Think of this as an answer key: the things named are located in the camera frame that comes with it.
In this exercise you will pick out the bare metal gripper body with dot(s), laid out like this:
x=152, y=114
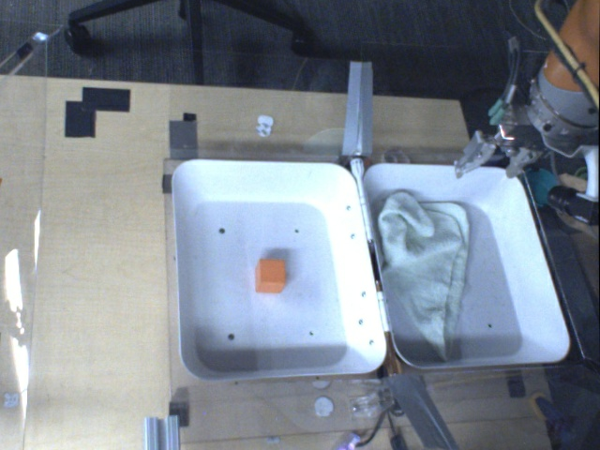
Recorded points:
x=519, y=134

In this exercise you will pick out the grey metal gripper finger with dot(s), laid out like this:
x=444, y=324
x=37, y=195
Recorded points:
x=474, y=153
x=519, y=163

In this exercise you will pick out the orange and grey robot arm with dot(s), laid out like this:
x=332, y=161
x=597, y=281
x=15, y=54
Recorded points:
x=574, y=87

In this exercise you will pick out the white plastic tray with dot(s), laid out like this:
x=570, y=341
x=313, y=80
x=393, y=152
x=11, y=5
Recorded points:
x=511, y=260
x=244, y=190

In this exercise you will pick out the pale green towel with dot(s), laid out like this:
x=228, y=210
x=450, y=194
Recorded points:
x=422, y=260

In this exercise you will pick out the orange cube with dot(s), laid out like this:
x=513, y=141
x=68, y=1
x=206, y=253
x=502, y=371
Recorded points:
x=270, y=275

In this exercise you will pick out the black cylinder on white bracket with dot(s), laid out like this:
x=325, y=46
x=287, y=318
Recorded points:
x=574, y=204

